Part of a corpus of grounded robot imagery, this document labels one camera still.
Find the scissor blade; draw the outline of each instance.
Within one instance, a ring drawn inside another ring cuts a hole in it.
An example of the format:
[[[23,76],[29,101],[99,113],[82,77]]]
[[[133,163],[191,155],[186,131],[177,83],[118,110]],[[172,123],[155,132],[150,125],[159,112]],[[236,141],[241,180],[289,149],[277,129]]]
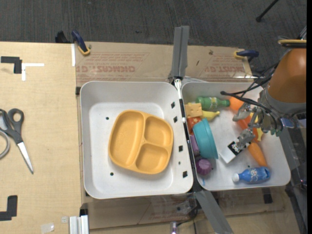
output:
[[[19,150],[20,150],[21,154],[23,155],[23,158],[24,158],[24,160],[25,160],[25,162],[26,162],[30,172],[32,174],[34,174],[34,170],[33,170],[33,167],[32,167],[32,165],[30,163],[30,159],[29,159],[29,156],[28,156],[28,153],[27,153],[27,150],[26,150],[24,142],[19,143],[18,147],[19,147]]]

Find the blue bottle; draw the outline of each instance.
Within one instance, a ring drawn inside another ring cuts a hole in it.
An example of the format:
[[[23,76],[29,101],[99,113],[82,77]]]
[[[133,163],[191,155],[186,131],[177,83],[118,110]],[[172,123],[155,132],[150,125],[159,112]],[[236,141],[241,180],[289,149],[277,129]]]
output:
[[[266,166],[261,166],[248,168],[240,174],[233,174],[232,180],[233,182],[244,180],[246,182],[256,184],[268,180],[270,176],[270,170]]]

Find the yellow banana toy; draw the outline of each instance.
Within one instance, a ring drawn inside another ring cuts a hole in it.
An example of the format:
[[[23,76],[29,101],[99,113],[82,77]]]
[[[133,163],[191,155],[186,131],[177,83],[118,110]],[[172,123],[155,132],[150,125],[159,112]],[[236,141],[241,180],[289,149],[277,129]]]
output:
[[[220,114],[220,111],[217,112],[210,112],[210,111],[204,111],[203,110],[203,118],[206,118],[208,121],[212,120],[214,117],[218,116]]]
[[[256,129],[257,129],[257,132],[258,132],[258,141],[261,141],[261,138],[262,138],[264,133],[262,132],[261,128],[256,128]]]

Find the green bottle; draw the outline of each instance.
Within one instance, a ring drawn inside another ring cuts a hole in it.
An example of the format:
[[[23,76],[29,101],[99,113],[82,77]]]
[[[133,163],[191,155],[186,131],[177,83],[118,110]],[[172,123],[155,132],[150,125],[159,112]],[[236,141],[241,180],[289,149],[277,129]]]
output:
[[[219,99],[217,97],[197,97],[196,103],[200,103],[202,110],[205,111],[215,111],[230,106],[228,99]]]

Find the black cable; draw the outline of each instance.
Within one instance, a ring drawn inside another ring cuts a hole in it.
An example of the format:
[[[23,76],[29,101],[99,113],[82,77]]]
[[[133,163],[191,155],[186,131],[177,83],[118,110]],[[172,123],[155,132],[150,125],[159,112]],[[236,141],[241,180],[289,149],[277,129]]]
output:
[[[179,225],[181,224],[184,224],[184,223],[187,223],[187,222],[190,222],[190,221],[194,221],[194,219],[197,217],[197,214],[198,214],[198,206],[196,206],[194,209],[192,209],[190,212],[189,212],[189,216],[190,216],[190,219],[186,220],[186,221],[183,221],[181,223],[178,223],[176,226],[178,227]]]
[[[259,103],[259,102],[254,101],[253,99],[242,98],[242,97],[240,97],[240,96],[237,96],[237,95],[231,94],[231,93],[227,93],[227,92],[225,92],[225,91],[221,91],[220,93],[221,93],[223,96],[232,96],[232,97],[234,97],[234,98],[236,98],[236,99],[238,99],[238,100],[241,100],[242,102],[245,102],[245,103],[247,103],[247,104],[251,104],[251,105],[254,105],[254,106],[262,107],[263,109],[266,110],[266,113],[270,113],[270,112],[271,112],[271,110],[270,110],[269,108],[263,106],[263,105],[262,105],[261,103]]]
[[[262,71],[262,73],[260,74],[260,76],[259,76],[257,79],[255,79],[255,80],[252,82],[252,84],[251,84],[246,90],[243,90],[243,91],[240,91],[240,92],[236,92],[236,93],[234,93],[234,94],[235,94],[235,95],[236,95],[236,94],[242,94],[241,97],[243,97],[247,92],[249,92],[249,91],[251,91],[251,90],[253,90],[253,89],[257,88],[257,87],[262,86],[264,83],[266,83],[267,81],[269,81],[269,80],[271,79],[272,74],[274,73],[274,71],[275,71],[275,69],[277,68],[277,66],[278,66],[278,63],[275,63],[274,65],[272,65],[272,66],[270,66],[269,68],[265,69],[264,71]],[[259,83],[259,84],[257,84],[256,86],[253,87],[253,85],[260,79],[260,77],[261,77],[261,76],[264,76],[264,74],[265,74],[267,71],[271,70],[272,68],[274,68],[272,74],[270,74],[270,75],[269,75],[266,79],[264,79],[261,83]]]
[[[261,103],[258,103],[258,102],[254,101],[252,99],[249,99],[249,98],[243,98],[243,97],[237,96],[235,94],[227,93],[225,91],[221,91],[220,93],[222,95],[224,95],[224,96],[232,96],[232,97],[234,97],[234,98],[236,98],[238,100],[241,100],[242,102],[245,102],[247,104],[258,106],[258,107],[261,107],[261,108],[265,109],[266,113],[269,114],[272,117],[272,119],[274,121],[275,129],[277,129],[277,121],[276,121],[275,117],[271,114],[272,111],[269,108],[263,106]]]
[[[194,234],[197,234],[196,225],[195,225],[194,220],[193,220],[193,226],[194,226]]]

